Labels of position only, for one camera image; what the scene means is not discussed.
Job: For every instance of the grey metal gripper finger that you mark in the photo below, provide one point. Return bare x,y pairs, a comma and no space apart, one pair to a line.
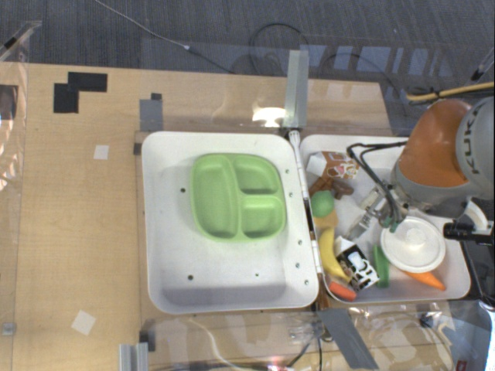
370,199
359,228

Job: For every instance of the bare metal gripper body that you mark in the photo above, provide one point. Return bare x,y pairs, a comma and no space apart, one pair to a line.
388,207

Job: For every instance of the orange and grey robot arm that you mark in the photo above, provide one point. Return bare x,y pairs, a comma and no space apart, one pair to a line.
433,157

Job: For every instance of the tan toy bread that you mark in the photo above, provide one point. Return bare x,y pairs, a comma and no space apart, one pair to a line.
326,221

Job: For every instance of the black and white carton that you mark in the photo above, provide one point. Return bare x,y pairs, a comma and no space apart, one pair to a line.
357,265

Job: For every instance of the yellow banana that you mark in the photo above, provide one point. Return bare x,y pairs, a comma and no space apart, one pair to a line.
328,249

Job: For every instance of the green ball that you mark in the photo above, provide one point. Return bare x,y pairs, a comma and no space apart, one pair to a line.
323,204

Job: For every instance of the brown toy biscuit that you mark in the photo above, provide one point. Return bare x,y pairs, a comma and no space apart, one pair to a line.
328,187

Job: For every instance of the white bowl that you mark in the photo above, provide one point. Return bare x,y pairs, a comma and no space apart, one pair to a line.
413,246

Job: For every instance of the green pea pod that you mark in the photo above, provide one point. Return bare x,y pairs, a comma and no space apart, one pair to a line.
381,269

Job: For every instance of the brown and white carton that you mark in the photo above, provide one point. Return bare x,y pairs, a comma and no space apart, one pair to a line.
336,165

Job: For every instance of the short orange carrot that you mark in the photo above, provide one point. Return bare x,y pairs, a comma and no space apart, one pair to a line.
342,291

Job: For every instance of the long orange carrot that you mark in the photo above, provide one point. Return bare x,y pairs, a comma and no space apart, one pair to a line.
425,278

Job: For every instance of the white plastic tray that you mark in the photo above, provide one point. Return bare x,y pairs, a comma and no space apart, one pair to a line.
441,288
232,276

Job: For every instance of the green divided plate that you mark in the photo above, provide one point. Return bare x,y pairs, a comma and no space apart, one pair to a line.
216,199

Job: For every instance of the black cylinder on white bracket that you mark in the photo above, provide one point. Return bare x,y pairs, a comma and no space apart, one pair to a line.
464,231

